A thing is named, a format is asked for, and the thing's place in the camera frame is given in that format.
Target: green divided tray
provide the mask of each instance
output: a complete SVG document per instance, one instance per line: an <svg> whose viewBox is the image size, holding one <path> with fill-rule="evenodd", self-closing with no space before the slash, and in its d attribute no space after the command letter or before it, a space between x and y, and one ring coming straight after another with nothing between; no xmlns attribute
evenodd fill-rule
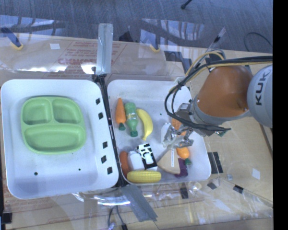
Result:
<svg viewBox="0 0 288 230"><path fill-rule="evenodd" d="M65 97L39 96L27 100L21 109L21 130L26 146L43 154L74 152L86 140L81 109Z"/></svg>

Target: yellow banana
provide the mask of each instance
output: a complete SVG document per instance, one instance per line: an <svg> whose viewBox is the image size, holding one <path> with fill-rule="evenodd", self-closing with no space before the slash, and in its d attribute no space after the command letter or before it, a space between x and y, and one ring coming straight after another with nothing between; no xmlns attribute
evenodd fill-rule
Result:
<svg viewBox="0 0 288 230"><path fill-rule="evenodd" d="M142 137L142 139L146 140L146 138L153 132L154 126L153 126L152 118L147 113L147 111L143 109L139 109L139 108L136 109L136 113L144 124L144 136Z"/></svg>

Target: clear plastic sheet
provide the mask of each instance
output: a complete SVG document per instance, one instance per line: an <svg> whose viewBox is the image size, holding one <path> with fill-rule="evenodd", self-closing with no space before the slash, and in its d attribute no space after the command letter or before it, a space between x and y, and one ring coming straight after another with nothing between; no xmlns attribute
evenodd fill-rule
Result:
<svg viewBox="0 0 288 230"><path fill-rule="evenodd" d="M228 40L225 28L216 32L206 25L149 19L138 23L143 26L139 43L113 41L107 85L116 79L174 81L207 48L222 48L222 42ZM86 73L82 66L96 62L98 25L2 16L0 27L10 28L24 45L16 50L8 37L0 34L0 86L10 79L92 79L92 73ZM221 37L214 42L218 34ZM203 41L206 48L197 48ZM262 54L226 50L225 55L239 58ZM252 73L262 67L251 67ZM192 97L207 74L208 70L189 83ZM139 186L158 215L156 229L273 217L273 162L264 129L252 117L223 126L232 130L222 137L204 137L212 168L207 180ZM9 193L6 182L3 185L4 212L13 213L7 229L43 229L47 224L67 230L108 229L109 222L112 226L138 222L120 188L19 200Z"/></svg>

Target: floor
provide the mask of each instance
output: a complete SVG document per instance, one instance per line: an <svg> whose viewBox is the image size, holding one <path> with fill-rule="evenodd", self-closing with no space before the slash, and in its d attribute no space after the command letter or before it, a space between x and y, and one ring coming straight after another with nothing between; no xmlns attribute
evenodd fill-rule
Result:
<svg viewBox="0 0 288 230"><path fill-rule="evenodd" d="M5 16L47 19L72 25L68 36L96 38L94 28L111 23L117 41L194 47L209 47L225 28L222 49L273 52L273 0L193 0L183 10L186 1L0 0L0 27ZM158 37L151 39L151 34Z"/></svg>

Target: green bottle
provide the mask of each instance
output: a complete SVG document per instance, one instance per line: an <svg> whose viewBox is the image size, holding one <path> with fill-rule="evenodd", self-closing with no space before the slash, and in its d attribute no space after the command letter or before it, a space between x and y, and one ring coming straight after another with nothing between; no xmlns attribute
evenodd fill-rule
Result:
<svg viewBox="0 0 288 230"><path fill-rule="evenodd" d="M136 127L138 125L138 116L136 114L136 106L132 102L128 102L125 104L125 113L126 113L126 123L130 129L131 137L138 136L138 131Z"/></svg>

